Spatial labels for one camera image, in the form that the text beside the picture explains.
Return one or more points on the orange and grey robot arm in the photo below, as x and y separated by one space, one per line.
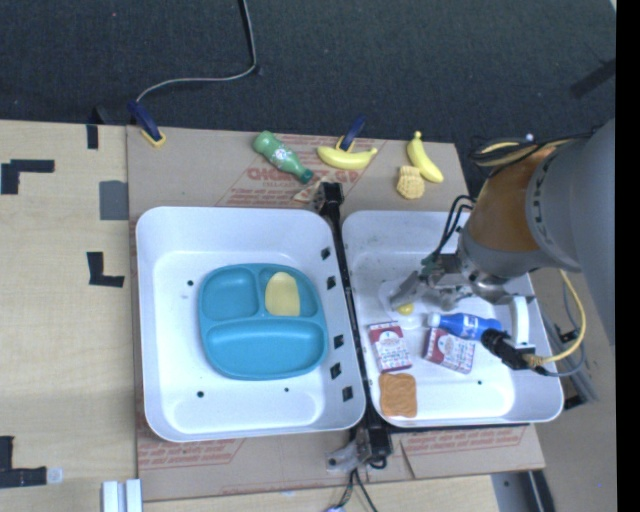
560 210

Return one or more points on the brown cardboard board red print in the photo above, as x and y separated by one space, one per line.
200 170

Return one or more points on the green bottle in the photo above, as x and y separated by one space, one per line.
277 152

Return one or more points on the yellow toy corn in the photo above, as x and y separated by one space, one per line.
410 184

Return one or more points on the white plastic tray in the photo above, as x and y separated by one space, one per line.
170 320
450 395

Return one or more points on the blue divided plate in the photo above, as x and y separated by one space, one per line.
260 345

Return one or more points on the orange toast slice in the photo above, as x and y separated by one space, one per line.
398 395

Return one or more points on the blue bottle white cap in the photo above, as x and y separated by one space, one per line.
467 325

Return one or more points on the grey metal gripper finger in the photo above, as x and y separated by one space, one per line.
406 292
452 297

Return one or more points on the red and white carton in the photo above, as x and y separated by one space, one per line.
391 347
450 351

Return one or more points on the yellow banana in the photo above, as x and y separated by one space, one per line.
345 159
422 160

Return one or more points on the white fried egg yellow yolk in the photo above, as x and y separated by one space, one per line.
406 310

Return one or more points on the black cylinder on white bracket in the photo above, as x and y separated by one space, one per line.
505 345

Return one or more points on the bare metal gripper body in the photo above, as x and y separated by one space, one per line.
452 275

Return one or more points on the yellow oval toy food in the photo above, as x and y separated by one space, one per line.
282 295

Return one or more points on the beige triangular pizza slice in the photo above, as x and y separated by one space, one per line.
307 194

